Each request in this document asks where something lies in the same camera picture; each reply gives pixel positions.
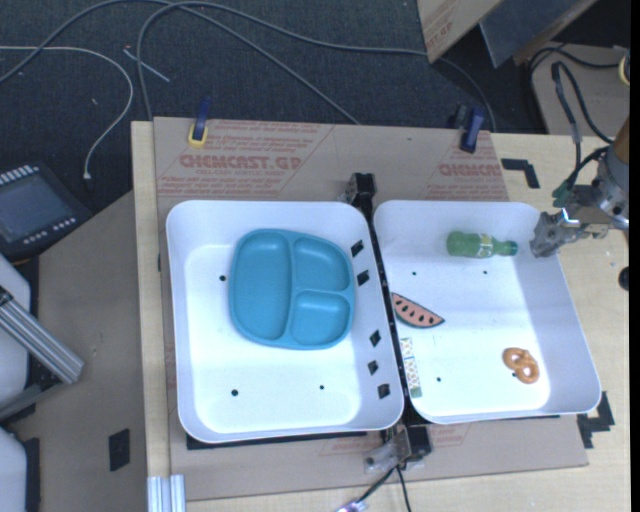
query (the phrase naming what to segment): blue plate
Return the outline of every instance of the blue plate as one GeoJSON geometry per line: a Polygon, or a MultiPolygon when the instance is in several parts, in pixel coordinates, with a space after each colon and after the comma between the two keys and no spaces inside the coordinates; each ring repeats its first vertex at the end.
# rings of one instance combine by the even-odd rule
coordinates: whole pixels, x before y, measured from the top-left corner
{"type": "Polygon", "coordinates": [[[236,247],[229,306],[252,341],[302,350],[328,348],[351,330],[351,262],[336,244],[303,233],[259,229],[236,247]]]}

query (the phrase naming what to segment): toy green bottle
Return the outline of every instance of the toy green bottle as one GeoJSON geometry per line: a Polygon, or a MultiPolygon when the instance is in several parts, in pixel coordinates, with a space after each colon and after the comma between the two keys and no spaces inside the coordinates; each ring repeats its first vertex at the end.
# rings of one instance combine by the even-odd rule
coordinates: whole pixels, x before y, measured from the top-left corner
{"type": "Polygon", "coordinates": [[[502,242],[485,233],[453,231],[447,237],[447,252],[467,258],[490,258],[494,254],[513,256],[518,252],[518,244],[511,240],[502,242]]]}

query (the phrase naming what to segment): wire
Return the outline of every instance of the wire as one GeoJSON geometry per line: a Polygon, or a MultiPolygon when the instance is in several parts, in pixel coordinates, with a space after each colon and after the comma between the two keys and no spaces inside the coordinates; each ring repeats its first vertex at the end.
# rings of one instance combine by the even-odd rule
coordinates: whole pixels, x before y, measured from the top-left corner
{"type": "MultiPolygon", "coordinates": [[[[136,56],[133,55],[128,48],[124,48],[122,50],[122,53],[124,53],[127,57],[129,57],[131,60],[137,61],[138,59],[136,59],[136,56]]],[[[160,78],[161,80],[164,80],[167,83],[170,83],[171,80],[169,78],[167,78],[166,76],[164,76],[162,73],[160,73],[160,71],[158,71],[157,69],[152,68],[151,66],[149,66],[148,64],[145,64],[144,62],[142,63],[142,67],[145,68],[146,70],[150,71],[151,73],[153,73],[154,75],[156,75],[158,78],[160,78]]]]}
{"type": "MultiPolygon", "coordinates": [[[[234,37],[241,38],[241,40],[243,40],[246,44],[252,46],[252,48],[254,48],[256,51],[259,51],[260,53],[262,53],[262,55],[264,55],[265,57],[267,57],[270,60],[272,60],[272,62],[278,64],[281,67],[283,67],[283,69],[285,69],[288,73],[292,74],[292,76],[294,76],[294,78],[296,78],[297,80],[301,81],[307,87],[310,87],[311,90],[313,90],[316,94],[319,94],[320,97],[322,97],[325,101],[329,102],[334,108],[339,110],[343,115],[345,115],[347,118],[349,118],[352,122],[355,122],[356,124],[358,124],[357,121],[353,118],[353,116],[351,116],[346,111],[344,111],[344,109],[338,107],[332,100],[330,100],[326,95],[324,95],[320,91],[318,91],[314,86],[312,86],[309,82],[304,80],[300,75],[297,75],[295,72],[293,72],[292,70],[287,68],[283,63],[278,63],[277,59],[275,59],[274,57],[270,56],[267,52],[265,52],[264,50],[259,48],[257,45],[251,43],[250,41],[248,41],[246,39],[243,39],[242,36],[240,36],[238,33],[231,31],[231,29],[229,29],[228,27],[225,27],[221,23],[216,22],[215,20],[212,20],[211,18],[209,18],[209,17],[207,17],[207,16],[205,16],[205,15],[203,15],[203,14],[197,12],[197,11],[193,11],[193,10],[187,9],[184,5],[172,4],[172,3],[168,2],[168,1],[165,1],[165,0],[108,0],[106,2],[101,2],[99,4],[95,4],[95,5],[91,6],[91,7],[88,7],[87,9],[79,12],[78,14],[72,16],[67,21],[65,21],[56,30],[54,30],[49,36],[47,36],[45,38],[45,40],[39,46],[35,47],[35,49],[33,50],[33,52],[29,56],[27,56],[23,61],[21,61],[16,66],[14,66],[12,69],[10,69],[7,73],[5,73],[4,75],[0,76],[0,85],[3,82],[5,82],[6,80],[8,80],[15,73],[17,73],[24,66],[26,66],[53,39],[55,39],[60,33],[62,33],[70,25],[72,25],[73,23],[75,23],[76,21],[81,19],[82,17],[88,15],[89,13],[91,13],[91,12],[93,12],[95,10],[103,8],[103,7],[107,7],[107,6],[111,6],[111,5],[115,5],[115,4],[120,4],[120,3],[133,3],[133,2],[150,3],[150,4],[162,4],[162,5],[167,6],[167,9],[172,9],[174,6],[178,6],[178,8],[181,9],[181,10],[187,11],[187,12],[189,12],[191,14],[194,14],[194,15],[202,18],[202,19],[205,19],[205,20],[207,20],[207,21],[209,21],[211,23],[216,24],[222,30],[226,30],[228,33],[234,35],[234,37]]],[[[193,2],[193,3],[187,2],[187,3],[190,4],[190,5],[196,5],[195,2],[193,2]]],[[[329,43],[329,42],[325,42],[325,41],[319,41],[319,40],[316,40],[316,39],[313,39],[313,38],[310,38],[310,37],[306,37],[306,36],[303,36],[303,35],[300,35],[300,34],[296,34],[296,33],[292,32],[292,31],[289,31],[287,29],[278,27],[278,26],[273,25],[273,24],[271,24],[269,22],[266,22],[264,20],[256,18],[255,16],[251,16],[250,14],[243,13],[243,12],[238,11],[236,9],[233,9],[231,7],[227,7],[227,6],[223,6],[223,5],[219,5],[219,4],[213,4],[213,3],[204,3],[204,2],[201,3],[201,4],[198,3],[197,5],[216,8],[216,9],[219,9],[219,10],[222,10],[222,11],[226,11],[228,13],[240,16],[240,17],[242,17],[244,19],[247,19],[249,21],[252,21],[254,23],[257,23],[259,25],[267,27],[267,28],[269,28],[271,30],[275,30],[275,31],[280,32],[280,33],[282,33],[284,35],[287,35],[289,37],[292,37],[292,38],[295,38],[295,39],[298,39],[300,41],[304,41],[304,42],[307,42],[309,44],[313,44],[313,45],[316,45],[316,46],[322,46],[322,47],[326,47],[326,48],[333,48],[333,49],[336,49],[336,50],[344,50],[344,51],[351,51],[351,52],[402,54],[402,55],[414,55],[414,56],[420,56],[420,57],[427,57],[428,56],[426,52],[418,51],[418,50],[409,50],[409,49],[403,49],[403,48],[373,48],[373,47],[364,47],[364,46],[349,46],[349,45],[342,45],[342,44],[337,44],[337,43],[329,43]]],[[[496,123],[495,123],[495,117],[493,115],[493,110],[491,109],[491,106],[490,106],[489,102],[487,101],[486,96],[484,95],[484,93],[482,92],[482,89],[478,86],[478,84],[464,70],[462,70],[462,68],[460,68],[459,66],[457,66],[453,62],[451,62],[449,60],[446,60],[444,58],[440,58],[439,62],[443,62],[444,64],[449,65],[452,68],[456,69],[458,72],[463,74],[463,76],[470,82],[472,87],[480,95],[480,97],[482,98],[482,101],[485,104],[485,107],[486,107],[487,112],[489,114],[489,118],[491,120],[492,131],[496,131],[496,123]]],[[[143,87],[143,96],[145,96],[145,95],[147,95],[146,94],[146,88],[143,87]]]]}
{"type": "MultiPolygon", "coordinates": [[[[143,74],[143,70],[142,70],[142,68],[143,68],[143,66],[142,66],[142,56],[141,56],[141,53],[142,53],[142,42],[144,40],[144,36],[145,36],[145,33],[146,33],[149,25],[151,25],[151,23],[153,23],[157,18],[159,18],[163,14],[165,14],[165,13],[167,13],[167,12],[173,10],[173,9],[177,9],[177,8],[181,8],[181,7],[187,7],[187,6],[191,6],[191,7],[215,7],[215,8],[220,8],[221,7],[221,6],[218,6],[216,4],[210,4],[210,3],[207,3],[207,2],[199,2],[199,1],[193,1],[193,2],[192,1],[186,1],[186,2],[177,2],[175,4],[169,4],[166,7],[163,7],[162,9],[159,9],[158,11],[153,13],[151,16],[149,16],[149,18],[147,18],[147,20],[145,21],[144,25],[142,26],[142,29],[140,30],[140,33],[138,35],[138,44],[137,44],[137,47],[136,47],[136,58],[138,59],[138,63],[137,63],[137,66],[138,66],[138,77],[139,77],[140,85],[141,85],[141,89],[142,89],[142,97],[143,97],[143,100],[144,100],[145,109],[147,111],[147,118],[149,120],[153,119],[153,115],[152,115],[152,112],[151,112],[151,105],[150,105],[150,101],[149,101],[149,95],[148,95],[148,92],[147,92],[146,84],[145,84],[145,81],[144,81],[144,74],[143,74]]],[[[225,32],[227,32],[227,33],[231,34],[232,36],[236,37],[237,39],[241,40],[243,43],[251,46],[251,48],[256,50],[258,53],[260,53],[264,57],[266,57],[269,60],[271,60],[274,64],[276,64],[279,67],[281,67],[283,70],[285,70],[291,76],[293,76],[295,79],[297,79],[301,83],[303,83],[306,87],[310,88],[313,92],[315,92],[318,96],[320,96],[327,103],[329,103],[331,106],[333,106],[336,110],[338,110],[342,115],[344,115],[352,123],[360,124],[355,117],[353,117],[345,109],[340,107],[337,103],[335,103],[326,94],[321,92],[317,87],[315,87],[313,84],[311,84],[308,80],[306,80],[305,78],[300,76],[298,73],[296,73],[294,70],[292,70],[290,67],[288,67],[283,62],[279,61],[276,57],[271,55],[269,52],[267,52],[266,50],[262,49],[260,46],[254,44],[253,42],[251,42],[250,40],[245,38],[243,35],[239,34],[238,32],[236,32],[236,31],[234,31],[232,29],[230,29],[226,25],[223,25],[219,21],[216,21],[216,20],[214,20],[214,19],[212,19],[212,18],[210,18],[208,16],[205,16],[202,13],[199,13],[197,11],[193,11],[191,9],[185,9],[185,11],[188,12],[189,14],[193,14],[194,16],[197,16],[197,17],[199,17],[201,19],[204,19],[209,23],[212,23],[216,27],[224,30],[225,32]]]]}
{"type": "Polygon", "coordinates": [[[595,125],[595,123],[591,119],[591,116],[589,115],[589,111],[587,109],[587,105],[586,105],[586,103],[584,101],[584,97],[582,96],[582,91],[580,90],[580,87],[578,86],[578,82],[576,81],[575,77],[573,76],[573,73],[571,73],[571,71],[569,70],[569,68],[567,67],[567,65],[564,62],[556,61],[551,66],[551,77],[553,78],[554,82],[556,83],[556,93],[558,95],[558,99],[560,100],[560,103],[562,104],[562,108],[564,109],[565,113],[567,114],[567,118],[570,120],[570,122],[575,124],[576,128],[577,128],[577,123],[576,123],[575,118],[573,117],[573,114],[571,113],[571,108],[569,107],[569,104],[567,103],[566,98],[564,97],[564,92],[563,92],[563,88],[562,88],[562,81],[561,81],[561,78],[560,78],[560,70],[564,71],[564,73],[569,78],[569,81],[571,82],[571,85],[573,86],[573,90],[576,93],[576,98],[578,99],[578,104],[580,105],[580,109],[582,110],[582,114],[584,115],[584,118],[587,121],[587,124],[589,125],[589,127],[603,141],[605,141],[608,144],[611,144],[613,142],[613,140],[610,139],[609,137],[607,137],[604,133],[602,133],[602,131],[600,131],[600,129],[598,129],[598,127],[595,125]]]}
{"type": "Polygon", "coordinates": [[[607,149],[608,149],[608,146],[594,150],[587,157],[585,157],[585,159],[582,162],[580,162],[576,166],[576,168],[571,172],[569,177],[565,180],[567,190],[573,189],[574,185],[576,184],[576,181],[578,180],[578,174],[580,173],[580,171],[592,160],[599,160],[602,157],[602,155],[604,155],[607,152],[607,149]]]}
{"type": "MultiPolygon", "coordinates": [[[[17,51],[29,51],[29,50],[35,50],[37,48],[38,47],[36,46],[0,46],[0,50],[17,50],[17,51]]],[[[123,67],[120,64],[118,64],[113,59],[110,59],[106,55],[95,52],[93,50],[88,50],[87,48],[77,48],[73,46],[49,46],[46,48],[40,48],[40,50],[80,52],[80,53],[86,53],[88,55],[93,55],[95,57],[99,57],[100,59],[103,59],[107,61],[109,64],[112,64],[113,66],[115,66],[118,69],[118,71],[120,71],[122,76],[124,76],[125,80],[127,81],[127,84],[129,85],[129,98],[127,100],[127,103],[124,109],[122,110],[120,115],[107,127],[107,129],[102,133],[102,135],[100,135],[100,137],[98,137],[96,141],[91,145],[91,148],[89,149],[87,156],[85,157],[84,174],[82,178],[88,182],[92,179],[91,173],[89,172],[89,163],[91,161],[91,157],[93,156],[93,153],[95,152],[96,148],[100,145],[100,143],[104,140],[104,138],[118,125],[118,123],[120,123],[120,121],[122,121],[124,116],[127,115],[127,112],[129,112],[129,109],[131,108],[131,104],[133,102],[133,82],[131,81],[131,78],[129,77],[127,72],[123,69],[123,67]]]]}
{"type": "Polygon", "coordinates": [[[581,66],[585,66],[588,68],[594,68],[594,69],[609,69],[609,68],[615,68],[618,66],[618,63],[616,62],[615,64],[610,64],[610,63],[605,63],[605,64],[600,64],[600,63],[596,63],[596,62],[589,62],[587,60],[581,59],[579,57],[576,57],[575,55],[573,55],[572,53],[563,50],[562,47],[566,46],[567,43],[562,43],[560,46],[547,46],[545,48],[541,48],[540,50],[538,50],[536,53],[534,53],[531,58],[529,59],[529,69],[530,69],[530,74],[533,74],[533,72],[535,71],[535,69],[538,67],[539,64],[542,63],[542,61],[544,59],[546,59],[548,57],[545,56],[542,59],[540,59],[539,62],[535,62],[535,60],[541,56],[544,53],[559,53],[560,55],[563,55],[564,57],[566,57],[569,60],[572,60],[573,62],[575,62],[576,64],[579,64],[581,66]]]}
{"type": "Polygon", "coordinates": [[[398,471],[398,478],[400,479],[400,485],[402,485],[402,495],[404,496],[404,504],[407,507],[407,512],[411,512],[411,504],[409,503],[409,493],[407,492],[407,485],[404,482],[404,476],[402,476],[402,469],[400,466],[396,466],[398,471]]]}
{"type": "Polygon", "coordinates": [[[371,496],[374,492],[376,492],[389,479],[389,477],[394,473],[394,471],[398,472],[398,476],[400,478],[400,484],[402,485],[402,494],[404,496],[404,503],[407,507],[407,512],[411,512],[411,505],[409,504],[409,495],[407,493],[407,486],[405,484],[404,477],[402,476],[402,470],[400,469],[400,464],[392,467],[389,471],[387,471],[380,479],[374,482],[373,485],[371,485],[371,487],[369,487],[364,492],[364,494],[362,494],[362,496],[360,496],[353,503],[362,503],[364,500],[369,498],[369,496],[371,496]]]}
{"type": "MultiPolygon", "coordinates": [[[[537,69],[537,67],[542,64],[542,62],[547,59],[552,53],[558,53],[564,57],[566,57],[567,59],[573,61],[574,63],[580,65],[580,66],[584,66],[584,67],[588,67],[588,68],[592,68],[592,69],[611,69],[611,68],[615,68],[619,65],[619,63],[596,63],[596,62],[590,62],[584,59],[581,59],[577,56],[575,56],[574,54],[566,51],[563,49],[564,46],[566,46],[567,43],[562,43],[560,46],[548,46],[545,48],[541,48],[540,50],[538,50],[537,52],[535,52],[531,58],[528,61],[528,66],[527,66],[527,86],[529,88],[529,94],[530,97],[533,96],[533,73],[534,71],[537,69]]],[[[588,113],[588,109],[587,106],[584,102],[584,98],[582,97],[582,93],[580,92],[580,88],[578,87],[578,84],[575,80],[575,78],[573,77],[573,75],[571,74],[571,72],[569,71],[569,68],[562,63],[563,65],[563,71],[565,71],[567,73],[567,76],[569,77],[569,80],[571,81],[571,84],[574,88],[574,90],[576,91],[576,96],[578,97],[578,101],[580,103],[580,108],[582,110],[582,113],[584,114],[585,120],[587,121],[587,123],[589,124],[589,127],[593,130],[594,133],[596,133],[600,138],[603,138],[602,132],[595,126],[595,124],[593,123],[593,120],[591,119],[591,116],[588,113]]],[[[558,94],[558,89],[562,89],[562,84],[560,83],[560,85],[558,85],[560,78],[558,78],[558,80],[555,80],[556,82],[556,93],[558,94]]],[[[569,118],[569,114],[567,113],[568,111],[570,111],[571,109],[569,108],[568,104],[566,104],[566,108],[565,108],[565,103],[566,100],[564,100],[564,98],[561,98],[560,96],[558,96],[560,103],[563,107],[563,109],[565,110],[565,114],[567,115],[567,117],[569,118]]],[[[528,111],[529,114],[531,114],[531,108],[530,108],[530,104],[528,104],[528,111]]],[[[579,134],[576,133],[576,130],[578,128],[577,123],[573,124],[572,126],[572,130],[573,130],[573,136],[574,136],[574,140],[576,140],[576,136],[578,136],[579,138],[579,134]]],[[[579,149],[576,149],[576,153],[577,153],[577,158],[576,158],[576,165],[580,162],[580,152],[579,149]]]]}

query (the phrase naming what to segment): blue clamp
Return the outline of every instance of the blue clamp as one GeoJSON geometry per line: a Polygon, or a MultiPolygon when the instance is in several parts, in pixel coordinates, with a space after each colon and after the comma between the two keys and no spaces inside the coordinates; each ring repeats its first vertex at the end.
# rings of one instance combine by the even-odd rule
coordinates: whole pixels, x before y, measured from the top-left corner
{"type": "Polygon", "coordinates": [[[196,122],[191,125],[189,130],[189,145],[194,148],[203,147],[204,143],[207,141],[207,119],[209,117],[211,103],[213,103],[211,96],[205,96],[200,100],[198,117],[196,117],[196,122]]]}
{"type": "Polygon", "coordinates": [[[466,131],[460,140],[460,149],[467,153],[475,153],[476,142],[478,142],[478,133],[486,118],[484,107],[473,107],[467,116],[466,131]]]}

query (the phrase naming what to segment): dark floor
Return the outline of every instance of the dark floor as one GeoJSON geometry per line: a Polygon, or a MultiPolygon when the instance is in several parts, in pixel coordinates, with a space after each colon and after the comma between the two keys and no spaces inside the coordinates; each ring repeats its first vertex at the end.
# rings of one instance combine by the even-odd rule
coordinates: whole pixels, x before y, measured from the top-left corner
{"type": "MultiPolygon", "coordinates": [[[[38,45],[93,0],[1,0],[0,45],[38,45]]],[[[317,40],[424,51],[417,7],[407,0],[237,0],[235,9],[317,40]]],[[[90,161],[93,189],[82,179],[91,145],[124,108],[128,85],[112,64],[76,51],[44,51],[7,80],[0,78],[0,168],[44,161],[63,184],[97,212],[131,189],[129,130],[147,118],[135,62],[145,20],[158,2],[118,2],[87,13],[50,46],[100,52],[117,61],[134,82],[124,119],[99,144],[90,161]]],[[[271,121],[446,127],[458,104],[481,98],[455,66],[484,91],[496,130],[542,133],[532,113],[526,69],[511,60],[494,69],[478,28],[430,65],[425,58],[347,52],[297,41],[223,10],[201,12],[232,27],[309,80],[350,117],[244,42],[177,10],[153,23],[143,61],[165,81],[146,73],[153,115],[192,117],[212,92],[212,117],[271,121]]],[[[555,40],[630,47],[631,0],[599,0],[555,40]]],[[[27,55],[0,49],[0,76],[27,55]]]]}

